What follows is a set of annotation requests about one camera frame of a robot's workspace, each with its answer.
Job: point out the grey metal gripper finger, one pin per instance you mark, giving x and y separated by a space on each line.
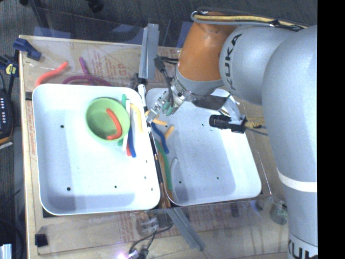
150 118
156 114

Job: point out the short purple foam stick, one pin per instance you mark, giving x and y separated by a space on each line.
84 65

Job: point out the short yellow foam stick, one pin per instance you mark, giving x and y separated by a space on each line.
161 122

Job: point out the short orange-yellow foam stick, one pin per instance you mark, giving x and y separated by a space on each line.
169 132

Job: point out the green bowl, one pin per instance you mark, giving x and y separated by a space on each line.
98 120

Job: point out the small red foam stick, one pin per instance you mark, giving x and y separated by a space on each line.
128 150

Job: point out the white plastic tray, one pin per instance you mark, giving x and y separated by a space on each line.
89 169
210 158

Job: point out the yellow wavy foam stick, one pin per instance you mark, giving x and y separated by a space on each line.
138 117

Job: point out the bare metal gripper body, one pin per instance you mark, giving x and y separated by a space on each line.
176 97

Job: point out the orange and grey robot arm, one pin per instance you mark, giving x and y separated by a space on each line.
285 96

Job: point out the black cylinder on white bracket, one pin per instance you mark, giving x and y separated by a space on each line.
219 121

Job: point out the long green foam stick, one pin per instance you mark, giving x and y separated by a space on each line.
167 166

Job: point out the long purple foam stick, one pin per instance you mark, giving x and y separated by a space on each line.
81 78

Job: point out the red curved foam stick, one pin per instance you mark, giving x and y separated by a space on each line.
116 123

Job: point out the blue bent foam stick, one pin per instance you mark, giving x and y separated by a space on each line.
161 137

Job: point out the brown cardboard board red print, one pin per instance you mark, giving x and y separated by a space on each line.
89 231

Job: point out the orange-red wavy foam stick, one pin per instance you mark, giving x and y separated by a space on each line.
48 75

